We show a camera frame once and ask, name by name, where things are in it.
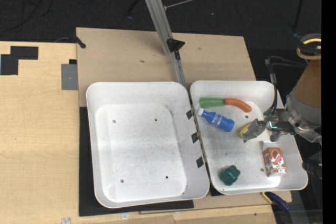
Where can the dark green toy vegetable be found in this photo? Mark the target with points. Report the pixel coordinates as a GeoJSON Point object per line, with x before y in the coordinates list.
{"type": "Point", "coordinates": [229, 175]}

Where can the black cylinder on white bracket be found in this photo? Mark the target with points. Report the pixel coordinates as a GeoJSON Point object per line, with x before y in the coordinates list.
{"type": "Point", "coordinates": [313, 166]}

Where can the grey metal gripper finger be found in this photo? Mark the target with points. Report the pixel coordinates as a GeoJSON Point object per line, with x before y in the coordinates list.
{"type": "Point", "coordinates": [278, 136]}
{"type": "Point", "coordinates": [254, 129]}

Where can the blue plastic bottle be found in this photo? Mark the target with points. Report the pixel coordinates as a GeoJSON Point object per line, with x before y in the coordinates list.
{"type": "Point", "coordinates": [216, 119]}

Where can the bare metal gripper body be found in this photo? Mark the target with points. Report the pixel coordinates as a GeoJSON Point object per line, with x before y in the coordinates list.
{"type": "Point", "coordinates": [283, 123]}

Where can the white plastic tray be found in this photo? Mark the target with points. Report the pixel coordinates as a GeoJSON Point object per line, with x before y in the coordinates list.
{"type": "Point", "coordinates": [141, 152]}
{"type": "Point", "coordinates": [236, 149]}

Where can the brown and white carton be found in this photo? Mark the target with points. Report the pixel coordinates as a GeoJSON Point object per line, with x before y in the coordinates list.
{"type": "Point", "coordinates": [274, 162]}

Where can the orange carrot with green top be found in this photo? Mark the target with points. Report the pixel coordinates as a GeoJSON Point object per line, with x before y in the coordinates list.
{"type": "Point", "coordinates": [225, 102]}

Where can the brown flat board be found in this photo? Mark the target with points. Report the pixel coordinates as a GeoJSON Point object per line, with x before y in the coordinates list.
{"type": "Point", "coordinates": [126, 60]}

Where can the yellow banana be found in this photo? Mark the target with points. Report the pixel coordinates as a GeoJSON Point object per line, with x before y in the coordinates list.
{"type": "Point", "coordinates": [243, 131]}

